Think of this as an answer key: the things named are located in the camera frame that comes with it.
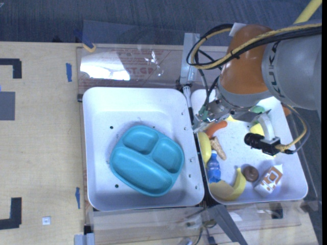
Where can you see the yellow banana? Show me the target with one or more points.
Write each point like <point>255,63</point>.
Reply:
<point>240,184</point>

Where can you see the white and orange carton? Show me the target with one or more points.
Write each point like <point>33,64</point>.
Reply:
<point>269,181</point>

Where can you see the dark yellow wedge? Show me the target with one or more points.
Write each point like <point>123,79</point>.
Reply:
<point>221,190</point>

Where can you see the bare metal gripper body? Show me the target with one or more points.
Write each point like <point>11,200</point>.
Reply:
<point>217,110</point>

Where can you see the black cylinder on white bracket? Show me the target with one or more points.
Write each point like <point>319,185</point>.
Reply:
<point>258,140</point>

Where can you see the white plastic tray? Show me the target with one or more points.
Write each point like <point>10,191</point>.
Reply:
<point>240,149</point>
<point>102,111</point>

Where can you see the green round toy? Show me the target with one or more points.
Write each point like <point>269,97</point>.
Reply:
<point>257,109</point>

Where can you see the brown doughnut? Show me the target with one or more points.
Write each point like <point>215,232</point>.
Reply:
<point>251,173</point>

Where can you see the blue plastic bottle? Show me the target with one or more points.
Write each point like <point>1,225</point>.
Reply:
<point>213,168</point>

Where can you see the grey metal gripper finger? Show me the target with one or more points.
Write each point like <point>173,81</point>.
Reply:
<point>198,127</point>

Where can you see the pale yellow round toy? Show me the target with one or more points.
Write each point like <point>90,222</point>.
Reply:
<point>256,129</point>

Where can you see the orange carrot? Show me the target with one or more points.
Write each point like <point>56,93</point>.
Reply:
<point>215,129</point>

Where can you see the yellow oval toy fruit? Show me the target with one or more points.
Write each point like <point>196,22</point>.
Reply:
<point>205,147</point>

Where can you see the blue divided plate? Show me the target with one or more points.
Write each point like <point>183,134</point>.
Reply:
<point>143,167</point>

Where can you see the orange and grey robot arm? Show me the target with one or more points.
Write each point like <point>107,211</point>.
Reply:
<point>245,70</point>

